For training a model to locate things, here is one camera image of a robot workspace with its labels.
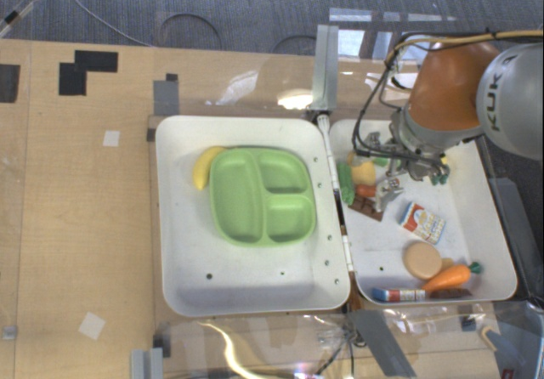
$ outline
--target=yellow banana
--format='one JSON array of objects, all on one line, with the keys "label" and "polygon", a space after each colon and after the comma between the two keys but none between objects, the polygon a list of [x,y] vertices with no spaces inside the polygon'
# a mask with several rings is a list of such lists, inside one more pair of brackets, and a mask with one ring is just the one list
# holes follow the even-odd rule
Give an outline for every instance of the yellow banana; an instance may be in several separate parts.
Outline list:
[{"label": "yellow banana", "polygon": [[198,190],[202,190],[207,186],[212,161],[219,153],[225,150],[227,149],[223,146],[211,146],[196,159],[196,163],[193,166],[193,184]]},{"label": "yellow banana", "polygon": [[351,167],[351,179],[355,184],[376,185],[376,168],[372,161]]}]

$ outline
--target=black cable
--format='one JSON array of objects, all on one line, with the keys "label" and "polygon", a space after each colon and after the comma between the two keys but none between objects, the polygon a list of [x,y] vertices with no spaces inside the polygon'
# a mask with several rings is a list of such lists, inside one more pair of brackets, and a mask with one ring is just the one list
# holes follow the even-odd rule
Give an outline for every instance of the black cable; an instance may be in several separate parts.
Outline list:
[{"label": "black cable", "polygon": [[342,351],[344,344],[346,343],[347,343],[347,340],[342,341],[342,344],[338,346],[338,349],[334,351],[334,354],[332,354],[332,356],[315,372],[316,375],[320,375],[321,373],[323,373],[323,371],[325,371],[328,368],[328,366],[331,365],[335,361],[338,354],[340,354],[340,352]]},{"label": "black cable", "polygon": [[412,88],[407,88],[404,84],[399,82],[394,76],[391,77],[391,83],[395,85],[396,88],[403,89],[403,90],[412,90]]},{"label": "black cable", "polygon": [[180,16],[190,16],[192,18],[196,18],[204,23],[206,23],[207,25],[209,25],[212,30],[213,30],[213,33],[215,34],[215,36],[218,38],[219,40],[219,49],[222,50],[223,49],[223,41],[221,39],[221,35],[219,35],[219,31],[217,28],[215,28],[215,25],[213,25],[209,20],[207,20],[206,18],[204,18],[203,16],[200,16],[198,14],[192,14],[191,12],[178,12],[176,14],[173,14],[173,15],[170,15],[168,16],[162,23],[161,25],[159,26],[159,32],[157,33],[157,46],[158,47],[162,47],[163,45],[163,41],[162,41],[162,29],[164,28],[164,26],[166,25],[166,23],[170,20],[173,20],[174,18],[178,18]]},{"label": "black cable", "polygon": [[[398,44],[404,42],[406,39],[408,39],[410,37],[414,37],[414,36],[470,37],[470,36],[477,36],[477,35],[481,35],[481,34],[485,34],[485,33],[481,33],[481,32],[479,32],[479,33],[472,33],[472,32],[471,33],[466,33],[466,32],[461,32],[461,33],[429,33],[429,32],[424,32],[424,31],[415,31],[415,32],[405,33],[404,35],[402,35],[399,38],[399,41],[396,43],[396,45],[398,45]],[[534,37],[504,37],[501,40],[502,41],[508,41],[508,40],[514,40],[515,41],[515,40],[519,40],[519,39],[529,39],[529,38],[542,39],[541,36],[534,36]],[[412,44],[410,46],[420,48],[420,49],[422,49],[424,51],[427,51],[427,52],[433,52],[433,51],[441,51],[441,50],[450,49],[450,48],[459,48],[459,47],[462,47],[462,46],[465,46],[465,45],[469,45],[471,43],[479,43],[479,42],[488,42],[488,40],[482,40],[482,41],[476,41],[476,42],[464,42],[464,43],[459,43],[459,44],[455,44],[455,45],[446,45],[446,46],[440,47],[440,48],[426,48],[426,47],[423,47],[423,46],[418,45],[416,43],[414,43],[414,44]],[[372,102],[372,100],[376,96],[376,93],[379,93],[378,99],[379,99],[381,104],[386,105],[387,107],[390,107],[392,109],[396,109],[396,110],[400,109],[398,106],[391,105],[390,103],[387,103],[383,99],[383,92],[384,92],[384,89],[385,89],[386,84],[387,84],[388,73],[393,69],[394,62],[397,60],[397,58],[399,56],[399,53],[400,53],[399,50],[394,50],[394,53],[393,53],[391,59],[389,61],[387,61],[387,60],[385,61],[386,70],[381,75],[376,87],[374,88],[374,90],[372,91],[370,96],[368,97],[363,109],[359,113],[359,117],[357,118],[357,121],[356,121],[355,127],[354,127],[354,131],[353,131],[353,134],[352,134],[352,145],[354,147],[355,154],[360,155],[360,156],[368,156],[368,157],[378,156],[378,157],[385,157],[385,158],[398,158],[400,160],[408,160],[408,161],[425,161],[425,162],[430,163],[431,165],[435,166],[436,168],[438,168],[440,170],[441,168],[445,167],[444,163],[442,163],[441,161],[432,160],[432,159],[428,159],[426,157],[421,157],[421,156],[409,156],[407,154],[400,154],[400,153],[397,153],[397,152],[394,152],[394,151],[376,150],[376,149],[372,148],[371,146],[367,145],[362,140],[362,138],[360,137],[360,130],[359,130],[360,129],[360,123],[361,123],[361,121],[363,119],[363,116],[365,115],[366,110],[368,109],[370,103]],[[357,148],[357,143],[359,143],[361,146],[363,146],[367,150],[359,150]]]},{"label": "black cable", "polygon": [[284,42],[286,42],[286,41],[290,41],[290,40],[292,40],[292,39],[299,39],[299,38],[301,38],[301,39],[311,39],[311,40],[313,40],[313,41],[317,41],[317,37],[314,36],[314,35],[289,35],[289,36],[287,36],[287,37],[284,37],[283,39],[280,39],[278,42],[276,42],[276,43],[274,44],[274,47],[272,47],[272,48],[270,49],[270,52],[271,52],[272,54],[274,54],[274,53],[275,53],[275,50],[278,49],[278,47],[279,47],[282,43],[284,43]]}]

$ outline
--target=green toy item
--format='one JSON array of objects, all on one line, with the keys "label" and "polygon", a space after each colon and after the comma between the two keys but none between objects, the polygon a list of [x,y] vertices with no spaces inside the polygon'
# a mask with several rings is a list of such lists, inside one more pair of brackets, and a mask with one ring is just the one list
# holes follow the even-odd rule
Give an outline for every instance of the green toy item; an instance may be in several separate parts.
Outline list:
[{"label": "green toy item", "polygon": [[348,163],[340,161],[337,163],[338,182],[340,183],[340,195],[342,201],[349,206],[354,203],[355,189],[354,184],[351,181],[351,167]]},{"label": "green toy item", "polygon": [[222,152],[212,162],[210,198],[217,230],[239,246],[287,245],[315,228],[308,169],[284,150]]}]

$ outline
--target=orange carrot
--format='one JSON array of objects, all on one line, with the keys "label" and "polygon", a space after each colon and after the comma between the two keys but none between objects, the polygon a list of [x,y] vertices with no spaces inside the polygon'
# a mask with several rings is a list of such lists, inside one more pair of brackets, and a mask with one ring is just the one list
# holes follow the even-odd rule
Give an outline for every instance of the orange carrot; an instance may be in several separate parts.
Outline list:
[{"label": "orange carrot", "polygon": [[373,198],[376,196],[376,186],[359,184],[355,188],[355,194],[364,198]]},{"label": "orange carrot", "polygon": [[465,264],[456,264],[450,268],[440,272],[422,287],[422,290],[436,291],[446,288],[453,288],[464,284],[470,279],[470,274],[478,274],[481,267],[474,262],[470,266]]}]

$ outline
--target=small toy food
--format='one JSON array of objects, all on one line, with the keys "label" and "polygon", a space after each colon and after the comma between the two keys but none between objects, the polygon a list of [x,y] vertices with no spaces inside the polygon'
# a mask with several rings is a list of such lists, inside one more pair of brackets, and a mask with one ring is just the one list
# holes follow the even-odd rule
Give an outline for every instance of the small toy food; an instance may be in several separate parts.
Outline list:
[{"label": "small toy food", "polygon": [[355,187],[355,194],[362,196],[363,198],[373,198],[376,196],[376,186],[359,184],[357,187]]},{"label": "small toy food", "polygon": [[346,162],[350,166],[353,166],[354,164],[358,164],[358,163],[354,162],[354,158],[355,158],[355,151],[350,151],[349,154],[348,154],[348,158],[346,159]]},{"label": "small toy food", "polygon": [[471,273],[479,274],[480,272],[479,263],[474,262],[470,266],[456,264],[434,276],[422,287],[422,290],[436,291],[458,287],[470,279]]},{"label": "small toy food", "polygon": [[425,290],[413,288],[373,288],[372,297],[382,302],[424,301],[427,296]]},{"label": "small toy food", "polygon": [[383,157],[377,157],[377,158],[373,159],[372,162],[375,165],[380,166],[380,167],[386,167],[389,164],[389,160],[387,158],[383,158]]},{"label": "small toy food", "polygon": [[406,208],[400,225],[429,243],[436,245],[440,240],[442,231],[444,231],[445,220],[412,202]]},{"label": "small toy food", "polygon": [[351,182],[351,169],[347,163],[340,161],[337,163],[337,172],[342,201],[350,206],[354,203],[355,199],[354,185]]},{"label": "small toy food", "polygon": [[451,258],[442,258],[442,269],[440,269],[440,272],[442,270],[449,269],[451,266],[453,266],[453,260]]},{"label": "small toy food", "polygon": [[351,179],[355,184],[376,185],[376,168],[372,161],[351,167]]},{"label": "small toy food", "polygon": [[442,269],[442,258],[433,245],[416,241],[406,248],[402,261],[406,270],[420,280],[430,280]]},{"label": "small toy food", "polygon": [[352,210],[359,212],[378,222],[382,222],[383,212],[377,212],[374,208],[374,201],[364,196],[355,195],[353,203],[349,206]]},{"label": "small toy food", "polygon": [[203,190],[207,186],[212,161],[219,153],[225,150],[227,149],[223,146],[212,146],[196,159],[193,166],[193,184],[198,190]]},{"label": "small toy food", "polygon": [[466,288],[446,288],[444,290],[431,291],[428,297],[431,299],[459,299],[471,297],[473,294]]}]

